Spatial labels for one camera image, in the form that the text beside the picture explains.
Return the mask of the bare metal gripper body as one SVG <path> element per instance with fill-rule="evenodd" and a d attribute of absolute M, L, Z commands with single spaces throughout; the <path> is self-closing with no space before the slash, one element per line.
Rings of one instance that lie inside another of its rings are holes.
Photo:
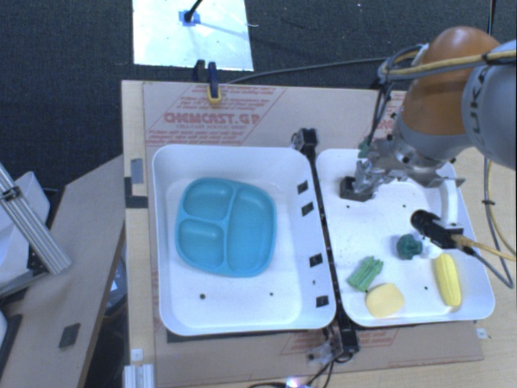
<path fill-rule="evenodd" d="M 366 173 L 374 170 L 384 171 L 384 183 L 393 180 L 412 179 L 424 188 L 437 188 L 447 180 L 454 187 L 460 187 L 464 178 L 440 175 L 445 162 L 421 155 L 404 140 L 375 140 L 368 149 Z"/>

